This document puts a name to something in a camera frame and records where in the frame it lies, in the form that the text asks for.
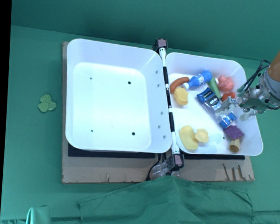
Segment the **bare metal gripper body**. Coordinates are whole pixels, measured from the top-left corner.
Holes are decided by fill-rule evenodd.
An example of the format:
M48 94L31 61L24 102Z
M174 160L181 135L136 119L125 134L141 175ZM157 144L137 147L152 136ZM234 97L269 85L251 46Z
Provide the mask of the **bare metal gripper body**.
M280 108L280 101L272 97L268 90L248 88L238 92L238 105L244 113L262 114L267 110Z

